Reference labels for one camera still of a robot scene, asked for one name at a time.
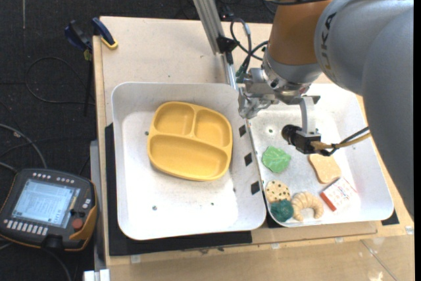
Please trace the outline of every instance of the black mat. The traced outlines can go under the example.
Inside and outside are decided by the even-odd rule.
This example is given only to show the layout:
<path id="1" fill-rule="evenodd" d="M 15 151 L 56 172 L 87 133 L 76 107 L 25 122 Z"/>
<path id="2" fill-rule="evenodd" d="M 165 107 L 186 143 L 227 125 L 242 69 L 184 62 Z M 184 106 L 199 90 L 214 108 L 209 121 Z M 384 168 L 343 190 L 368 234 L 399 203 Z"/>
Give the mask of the black mat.
<path id="1" fill-rule="evenodd" d="M 144 254 L 252 242 L 250 231 L 178 236 L 154 240 L 133 240 L 125 236 L 118 225 L 117 219 L 116 167 L 112 124 L 105 128 L 105 142 L 110 255 Z M 162 224 L 162 226 L 171 226 L 171 221 L 169 220 L 168 223 Z"/>
<path id="2" fill-rule="evenodd" d="M 389 218 L 382 220 L 382 225 L 387 226 L 396 224 L 399 224 L 399 218 L 397 217 L 396 210 L 394 209 L 392 215 Z"/>

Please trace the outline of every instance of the gray tray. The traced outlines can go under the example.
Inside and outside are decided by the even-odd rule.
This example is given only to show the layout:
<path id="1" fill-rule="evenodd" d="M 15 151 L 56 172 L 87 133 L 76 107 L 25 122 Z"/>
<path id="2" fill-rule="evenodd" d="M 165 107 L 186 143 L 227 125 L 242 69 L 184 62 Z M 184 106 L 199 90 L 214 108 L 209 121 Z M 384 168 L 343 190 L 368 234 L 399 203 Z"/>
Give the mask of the gray tray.
<path id="1" fill-rule="evenodd" d="M 227 84 L 126 82 L 112 92 L 118 224 L 129 238 L 148 240 L 258 228 L 266 218 L 259 165 L 246 121 L 238 115 L 237 91 Z M 168 101 L 202 105 L 232 125 L 230 168 L 211 182 L 167 175 L 151 166 L 147 135 L 156 109 Z M 245 157 L 252 161 L 246 165 Z"/>
<path id="2" fill-rule="evenodd" d="M 334 84 L 313 84 L 307 95 L 319 95 L 321 98 L 314 106 L 316 127 L 325 143 L 339 143 L 366 126 L 357 97 Z M 292 194 L 309 191 L 319 196 L 327 184 L 320 184 L 308 162 L 307 155 L 298 152 L 282 138 L 281 131 L 286 124 L 301 126 L 301 110 L 298 105 L 273 105 L 259 112 L 249 121 L 263 186 L 270 180 L 281 180 L 289 186 Z M 291 155 L 289 166 L 276 174 L 262 163 L 262 154 L 272 145 Z M 371 138 L 349 147 L 337 150 L 333 154 L 341 168 L 342 177 L 357 190 L 357 198 L 346 208 L 333 212 L 323 201 L 324 214 L 319 219 L 313 218 L 313 210 L 305 209 L 303 222 L 291 218 L 278 222 L 286 227 L 336 224 L 383 220 L 393 212 L 393 200 L 379 164 Z"/>

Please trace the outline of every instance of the yellow plastic plate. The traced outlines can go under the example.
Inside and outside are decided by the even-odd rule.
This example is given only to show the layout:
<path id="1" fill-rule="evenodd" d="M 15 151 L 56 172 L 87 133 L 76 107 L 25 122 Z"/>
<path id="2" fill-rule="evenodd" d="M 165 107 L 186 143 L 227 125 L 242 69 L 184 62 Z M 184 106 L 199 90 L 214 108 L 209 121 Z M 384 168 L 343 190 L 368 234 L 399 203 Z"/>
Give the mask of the yellow plastic plate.
<path id="1" fill-rule="evenodd" d="M 232 128 L 228 119 L 206 107 L 167 102 L 155 112 L 147 154 L 153 166 L 189 180 L 216 180 L 228 170 Z"/>

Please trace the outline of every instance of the toy bread slice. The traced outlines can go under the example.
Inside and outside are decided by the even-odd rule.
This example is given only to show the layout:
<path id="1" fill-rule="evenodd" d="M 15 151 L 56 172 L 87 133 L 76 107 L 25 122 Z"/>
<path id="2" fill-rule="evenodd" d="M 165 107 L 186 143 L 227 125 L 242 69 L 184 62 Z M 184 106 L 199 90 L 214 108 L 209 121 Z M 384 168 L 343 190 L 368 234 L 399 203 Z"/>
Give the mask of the toy bread slice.
<path id="1" fill-rule="evenodd" d="M 341 168 L 332 156 L 326 157 L 313 153 L 309 155 L 309 162 L 321 184 L 328 184 L 341 176 Z"/>

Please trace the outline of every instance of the red and white box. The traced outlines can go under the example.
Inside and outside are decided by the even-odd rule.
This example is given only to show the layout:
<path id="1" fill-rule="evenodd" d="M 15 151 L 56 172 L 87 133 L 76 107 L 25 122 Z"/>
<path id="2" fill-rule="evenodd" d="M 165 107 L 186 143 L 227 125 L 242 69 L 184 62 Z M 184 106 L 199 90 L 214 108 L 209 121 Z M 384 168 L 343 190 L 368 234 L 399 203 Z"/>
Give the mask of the red and white box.
<path id="1" fill-rule="evenodd" d="M 345 178 L 341 177 L 329 185 L 320 196 L 332 211 L 336 211 L 350 204 L 357 196 L 357 191 Z"/>

